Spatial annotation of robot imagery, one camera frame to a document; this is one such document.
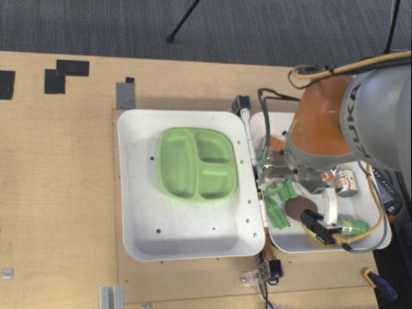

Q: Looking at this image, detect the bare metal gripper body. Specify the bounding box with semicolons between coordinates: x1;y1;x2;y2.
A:
262;149;337;196

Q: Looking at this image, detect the green toy vegetable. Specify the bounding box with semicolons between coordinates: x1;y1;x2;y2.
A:
261;187;290;230
277;179;297;203

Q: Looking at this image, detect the brown round biscuit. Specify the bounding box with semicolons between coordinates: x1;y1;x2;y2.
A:
284;195;319;222

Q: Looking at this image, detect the white and orange can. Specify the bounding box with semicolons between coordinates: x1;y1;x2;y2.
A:
334;169;359;198

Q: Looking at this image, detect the yellow banana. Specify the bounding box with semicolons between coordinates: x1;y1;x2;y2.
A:
303;225;323;243

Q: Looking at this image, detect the white plastic tray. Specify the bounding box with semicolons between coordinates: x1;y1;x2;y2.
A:
117;109;267;263
249;111;393;254

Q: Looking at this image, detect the green plastic bottle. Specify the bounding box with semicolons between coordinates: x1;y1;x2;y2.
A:
336;218;370;237

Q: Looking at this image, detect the green divided plate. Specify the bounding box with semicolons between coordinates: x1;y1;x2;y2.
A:
157;127;239;203

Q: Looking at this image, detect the black tripod leg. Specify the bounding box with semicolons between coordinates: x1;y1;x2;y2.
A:
165;0;216;43
382;0;407;55

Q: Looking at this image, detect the black cylinder on white bracket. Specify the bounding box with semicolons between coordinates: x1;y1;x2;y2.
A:
301;188;344;246

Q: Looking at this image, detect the black block with thin wires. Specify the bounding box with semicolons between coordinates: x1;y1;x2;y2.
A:
268;259;285;278
234;95;252;111

